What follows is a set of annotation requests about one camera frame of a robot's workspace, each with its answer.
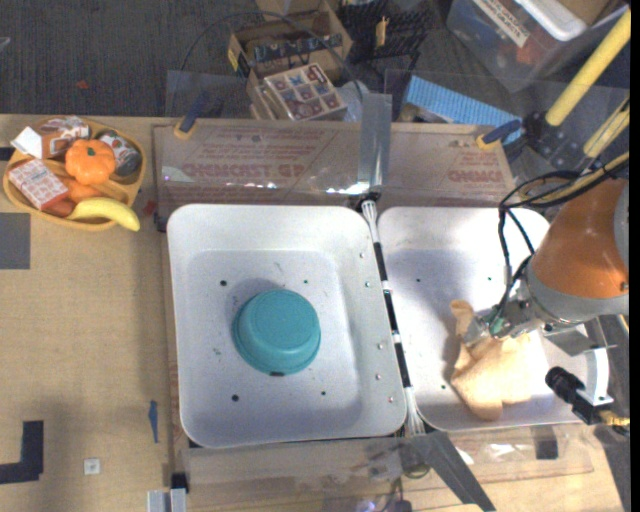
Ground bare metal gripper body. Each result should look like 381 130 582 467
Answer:
462 288 547 347

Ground pale yellow cloth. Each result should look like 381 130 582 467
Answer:
448 298 534 422

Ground white plastic tray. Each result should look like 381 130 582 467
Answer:
165 203 409 449
376 205 592 433

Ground teal bowl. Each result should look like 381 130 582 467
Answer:
230 288 323 378

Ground orange divided plate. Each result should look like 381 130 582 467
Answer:
2 115 148 233

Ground yellow banana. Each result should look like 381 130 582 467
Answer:
66 196 142 233

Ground small red and white can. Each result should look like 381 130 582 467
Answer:
96 129 143 178

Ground orange carrot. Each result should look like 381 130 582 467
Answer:
45 178 105 218

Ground orange pumpkin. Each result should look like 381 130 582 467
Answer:
64 138 118 187

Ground red and white carton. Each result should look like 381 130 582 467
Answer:
6 158 71 212

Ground white and brown carton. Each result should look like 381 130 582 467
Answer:
9 115 92 161

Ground black cylinder on white bracket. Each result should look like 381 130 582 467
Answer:
544 345 616 426

